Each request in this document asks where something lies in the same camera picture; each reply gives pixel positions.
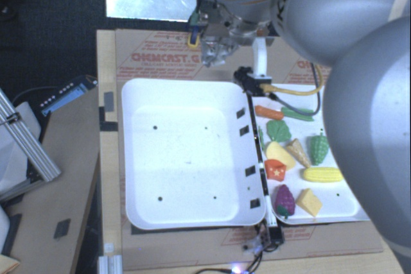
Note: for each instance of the yellow corn cob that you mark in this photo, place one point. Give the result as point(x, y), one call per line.
point(322, 174)

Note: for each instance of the purple grapes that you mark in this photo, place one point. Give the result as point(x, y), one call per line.
point(285, 200)

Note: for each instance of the yellow rounded toy food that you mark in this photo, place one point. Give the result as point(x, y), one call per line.
point(280, 154)

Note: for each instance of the green textured cone-shaped vegetable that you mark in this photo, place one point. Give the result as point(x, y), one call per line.
point(318, 149)

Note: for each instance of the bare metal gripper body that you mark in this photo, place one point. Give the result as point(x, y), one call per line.
point(221, 38)

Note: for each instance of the black cylinder on white bracket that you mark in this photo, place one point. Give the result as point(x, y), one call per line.
point(253, 81)

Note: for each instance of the white plastic tray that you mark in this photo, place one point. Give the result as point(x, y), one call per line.
point(334, 202)
point(186, 154)

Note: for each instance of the beige ice cream cone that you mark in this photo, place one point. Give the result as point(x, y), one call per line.
point(299, 152)

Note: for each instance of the orange carrot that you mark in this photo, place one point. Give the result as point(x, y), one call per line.
point(269, 112)

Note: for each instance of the green lettuce leaf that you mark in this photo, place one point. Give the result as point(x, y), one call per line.
point(278, 131)

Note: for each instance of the thin black and white rod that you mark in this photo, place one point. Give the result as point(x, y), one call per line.
point(258, 150)

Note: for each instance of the green bean pod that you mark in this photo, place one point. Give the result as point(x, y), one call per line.
point(298, 114)

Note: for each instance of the yellow cheese wedge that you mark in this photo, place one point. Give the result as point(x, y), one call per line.
point(309, 202)

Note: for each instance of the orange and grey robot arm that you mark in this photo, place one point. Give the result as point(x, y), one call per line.
point(321, 22)

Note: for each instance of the brown cardboard board, red print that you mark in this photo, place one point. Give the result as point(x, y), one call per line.
point(180, 247)

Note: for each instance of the small green pea pod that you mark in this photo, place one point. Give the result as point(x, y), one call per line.
point(261, 138)

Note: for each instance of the red carton with yellow star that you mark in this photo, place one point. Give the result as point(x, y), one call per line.
point(275, 171)

